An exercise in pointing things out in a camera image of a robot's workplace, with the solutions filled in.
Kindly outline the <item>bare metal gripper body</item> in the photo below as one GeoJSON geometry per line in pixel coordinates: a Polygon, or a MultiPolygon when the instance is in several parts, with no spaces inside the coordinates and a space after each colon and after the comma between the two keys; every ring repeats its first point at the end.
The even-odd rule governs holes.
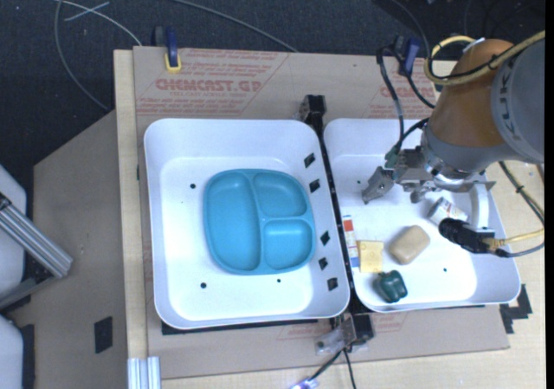
{"type": "Polygon", "coordinates": [[[401,150],[393,169],[393,180],[405,191],[467,191],[471,186],[469,172],[446,164],[433,152],[423,148],[401,150]]]}

